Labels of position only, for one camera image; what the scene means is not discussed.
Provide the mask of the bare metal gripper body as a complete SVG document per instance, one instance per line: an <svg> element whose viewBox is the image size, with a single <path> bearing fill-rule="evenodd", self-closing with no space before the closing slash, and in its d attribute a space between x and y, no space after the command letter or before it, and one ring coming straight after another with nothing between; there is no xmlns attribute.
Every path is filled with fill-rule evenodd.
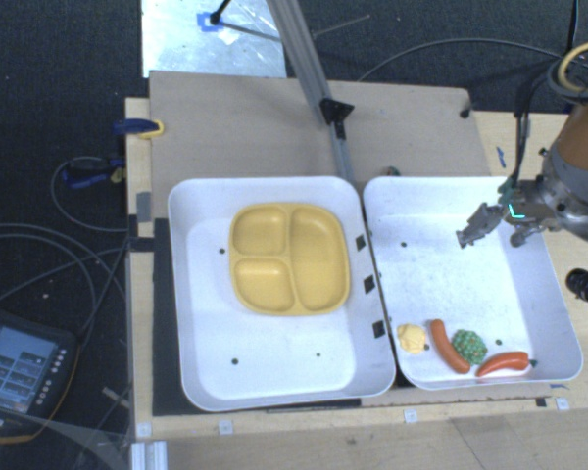
<svg viewBox="0 0 588 470"><path fill-rule="evenodd" d="M514 227L536 222L557 232L565 230L588 241L588 204L579 201L560 185L546 182L505 182L500 186L503 219Z"/></svg>

